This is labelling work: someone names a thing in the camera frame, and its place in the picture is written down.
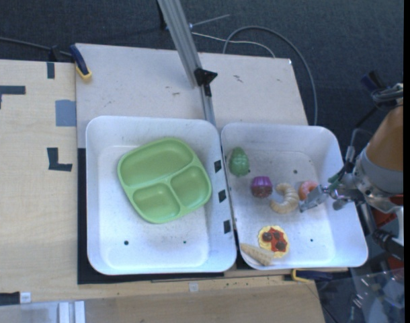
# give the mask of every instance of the black cable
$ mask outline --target black cable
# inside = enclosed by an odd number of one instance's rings
[[[226,53],[226,49],[227,46],[229,44],[229,42],[231,41],[231,39],[233,38],[233,36],[235,36],[236,34],[238,34],[241,31],[245,31],[245,30],[261,30],[261,31],[266,31],[269,32],[270,34],[273,34],[274,36],[277,36],[278,38],[281,38],[284,42],[286,42],[295,52],[296,54],[300,57],[300,59],[302,60],[306,71],[308,72],[309,78],[310,78],[310,82],[311,82],[311,87],[313,89],[313,97],[314,97],[314,125],[317,125],[317,118],[318,118],[318,104],[317,104],[317,93],[316,93],[316,89],[315,89],[315,84],[314,84],[314,80],[313,80],[313,75],[311,74],[311,71],[309,69],[309,66],[307,65],[303,55],[300,53],[300,51],[295,47],[295,45],[293,43],[291,43],[291,41],[289,41],[286,37],[284,37],[283,35],[279,34],[276,31],[273,31],[269,28],[265,28],[263,26],[244,26],[243,28],[239,28],[236,29],[234,32],[232,32],[229,37],[226,38],[226,42],[224,43],[223,46],[223,54]]]
[[[36,44],[36,43],[31,43],[31,42],[25,42],[23,40],[15,40],[13,38],[7,38],[7,37],[0,37],[0,41],[2,42],[10,42],[10,43],[16,43],[16,44],[23,44],[25,46],[32,46],[34,48],[38,48],[38,49],[42,49],[42,50],[46,50],[46,51],[51,51],[52,49],[49,46],[42,46],[41,44]],[[71,57],[72,58],[72,54],[69,52],[65,52],[65,51],[60,51],[59,52],[62,55],[65,55],[67,57]]]

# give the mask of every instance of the cable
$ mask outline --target cable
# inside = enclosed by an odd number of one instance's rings
[[[311,71],[309,69],[309,66],[307,65],[304,57],[302,56],[302,54],[300,53],[300,51],[295,47],[295,45],[293,45],[293,43],[291,43],[291,41],[289,41],[286,37],[284,37],[283,35],[279,34],[276,31],[273,31],[269,28],[265,28],[263,26],[256,26],[256,25],[252,25],[252,26],[244,26],[242,28],[236,29],[234,32],[232,32],[226,39],[226,41],[224,42],[224,46],[223,46],[223,54],[226,53],[226,49],[227,46],[230,42],[232,42],[232,38],[238,34],[239,32],[245,31],[245,30],[261,30],[261,31],[266,31],[269,32],[270,34],[273,34],[274,36],[277,36],[279,38],[281,38],[284,42],[286,42],[295,52],[296,54],[300,57],[300,59],[302,60],[306,71],[308,72],[309,75],[309,79],[311,82],[311,87],[313,89],[313,97],[314,97],[314,125],[317,125],[317,119],[318,119],[318,104],[317,104],[317,93],[316,93],[316,89],[315,89],[315,84],[314,84],[314,79],[313,79],[313,75],[311,74]]]
[[[219,40],[219,41],[221,41],[221,42],[226,42],[226,41],[227,41],[227,40],[223,40],[222,38],[218,38],[218,37],[214,37],[214,36],[210,36],[210,35],[205,35],[205,34],[199,34],[199,33],[197,33],[197,32],[192,32],[192,34],[195,35],[195,36],[201,36],[201,37],[211,38],[212,40]],[[251,41],[248,41],[248,40],[232,40],[232,41],[229,41],[229,42],[230,42],[230,43],[253,44],[253,45],[256,45],[256,46],[261,46],[262,48],[265,48],[265,49],[272,55],[272,57],[273,57],[274,59],[276,58],[276,56],[275,56],[275,54],[272,52],[272,50],[269,49],[267,46],[265,46],[265,45],[263,45],[263,44],[260,44],[260,43],[257,43],[257,42],[251,42]]]
[[[42,50],[47,50],[47,51],[51,51],[51,48],[49,46],[42,46],[40,44],[36,44],[36,43],[31,43],[31,42],[25,42],[23,40],[15,40],[13,38],[7,38],[7,37],[0,37],[0,41],[2,42],[10,42],[10,43],[17,43],[17,44],[23,44],[26,46],[33,46],[34,48],[39,48]],[[72,55],[69,52],[65,52],[65,51],[60,51],[59,52],[62,55],[65,55],[67,57],[72,57]]]

